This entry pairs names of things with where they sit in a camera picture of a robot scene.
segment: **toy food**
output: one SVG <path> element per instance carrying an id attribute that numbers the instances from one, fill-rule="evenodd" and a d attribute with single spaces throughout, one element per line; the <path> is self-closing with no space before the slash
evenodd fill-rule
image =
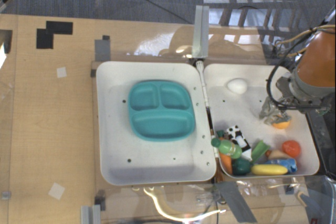
<path id="1" fill-rule="evenodd" d="M 270 151 L 269 155 L 267 157 L 268 157 L 268 159 L 290 159 L 291 158 L 291 156 L 289 156 L 288 154 L 286 154 L 286 153 L 284 153 L 280 150 Z"/>
<path id="2" fill-rule="evenodd" d="M 251 172 L 251 163 L 243 158 L 238 158 L 232 163 L 232 171 L 235 176 L 246 175 Z"/>
<path id="3" fill-rule="evenodd" d="M 252 161 L 251 147 L 237 125 L 231 126 L 230 128 L 226 129 L 225 137 L 228 138 L 234 144 L 239 145 L 242 151 L 241 155 L 242 158 L 248 160 L 249 162 Z"/>
<path id="4" fill-rule="evenodd" d="M 272 159 L 264 164 L 279 164 L 287 168 L 289 173 L 294 173 L 298 170 L 298 167 L 296 166 L 296 161 L 293 158 L 290 159 Z"/>
<path id="5" fill-rule="evenodd" d="M 252 150 L 252 163 L 256 162 L 261 156 L 263 156 L 266 151 L 270 148 L 269 145 L 266 145 L 263 140 L 260 140 L 256 147 Z"/>
<path id="6" fill-rule="evenodd" d="M 280 123 L 272 123 L 272 126 L 276 129 L 286 129 L 290 124 L 290 121 L 280 122 Z"/>
<path id="7" fill-rule="evenodd" d="M 219 139 L 224 138 L 224 131 L 223 130 L 217 131 L 216 134 L 219 137 Z"/>
<path id="8" fill-rule="evenodd" d="M 260 176 L 278 176 L 288 173 L 288 170 L 278 164 L 256 164 L 252 166 L 251 172 Z"/>
<path id="9" fill-rule="evenodd" d="M 282 144 L 282 151 L 295 158 L 300 155 L 301 147 L 295 140 L 287 140 Z"/>
<path id="10" fill-rule="evenodd" d="M 227 171 L 228 174 L 232 175 L 232 160 L 230 156 L 227 156 L 221 152 L 219 152 L 219 157 L 221 158 L 220 161 L 225 167 L 225 171 Z"/>
<path id="11" fill-rule="evenodd" d="M 247 91 L 247 82 L 244 79 L 233 79 L 226 85 L 234 93 L 243 94 Z"/>
<path id="12" fill-rule="evenodd" d="M 212 146 L 218 148 L 219 152 L 230 156 L 232 159 L 238 159 L 241 156 L 242 149 L 229 140 L 219 140 L 213 138 L 211 140 Z"/>

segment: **orange carrot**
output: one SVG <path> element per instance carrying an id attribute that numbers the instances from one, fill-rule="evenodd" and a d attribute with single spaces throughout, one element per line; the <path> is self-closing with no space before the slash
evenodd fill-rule
<path id="1" fill-rule="evenodd" d="M 268 158 L 268 156 L 271 154 L 271 152 L 272 152 L 272 151 L 270 151 L 270 150 L 266 151 L 265 155 L 266 155 L 267 158 Z"/>
<path id="2" fill-rule="evenodd" d="M 232 175 L 232 164 L 231 164 L 231 157 L 225 155 L 225 154 L 222 154 L 220 152 L 219 153 L 219 156 L 220 156 L 220 161 L 222 162 L 222 164 L 224 165 L 225 167 L 225 170 L 230 174 Z"/>

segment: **white tray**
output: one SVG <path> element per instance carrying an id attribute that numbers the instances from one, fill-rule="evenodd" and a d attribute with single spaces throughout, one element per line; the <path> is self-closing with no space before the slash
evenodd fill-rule
<path id="1" fill-rule="evenodd" d="M 224 64 L 212 64 L 205 68 L 204 78 L 214 129 L 226 130 L 230 126 L 238 125 L 252 148 L 259 140 L 270 145 L 271 149 L 281 149 L 285 140 L 296 140 L 302 148 L 301 155 L 296 158 L 298 171 L 285 176 L 313 175 L 319 169 L 319 158 L 306 117 L 298 111 L 288 111 L 292 121 L 284 130 L 266 125 L 264 120 L 259 119 L 259 112 L 267 96 L 265 80 L 272 69 L 272 66 Z M 285 68 L 279 68 L 273 81 L 277 81 L 286 72 L 288 70 Z M 242 95 L 232 93 L 226 87 L 227 82 L 235 78 L 243 78 L 248 83 L 248 90 Z M 281 95 L 276 87 L 272 87 L 272 92 L 275 98 Z M 248 174 L 243 178 L 247 177 L 260 176 Z"/>
<path id="2" fill-rule="evenodd" d="M 140 81 L 167 80 L 190 94 L 196 127 L 186 139 L 152 142 L 130 126 L 130 89 Z M 184 63 L 105 62 L 97 69 L 100 162 L 105 180 L 114 185 L 196 182 L 216 171 L 204 97 L 197 70 Z"/>

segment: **teal plate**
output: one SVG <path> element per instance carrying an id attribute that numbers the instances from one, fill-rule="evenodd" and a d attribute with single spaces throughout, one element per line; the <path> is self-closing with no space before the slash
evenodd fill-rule
<path id="1" fill-rule="evenodd" d="M 154 80 L 137 83 L 128 99 L 132 130 L 144 140 L 180 140 L 195 129 L 190 96 L 176 82 Z"/>

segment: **black and white cow toy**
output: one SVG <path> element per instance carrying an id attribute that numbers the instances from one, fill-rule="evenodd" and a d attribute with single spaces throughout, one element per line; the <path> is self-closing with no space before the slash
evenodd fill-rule
<path id="1" fill-rule="evenodd" d="M 252 149 L 237 125 L 226 129 L 224 137 L 229 139 L 232 143 L 240 146 L 241 151 L 243 152 L 241 155 L 242 158 L 248 161 L 252 161 Z"/>

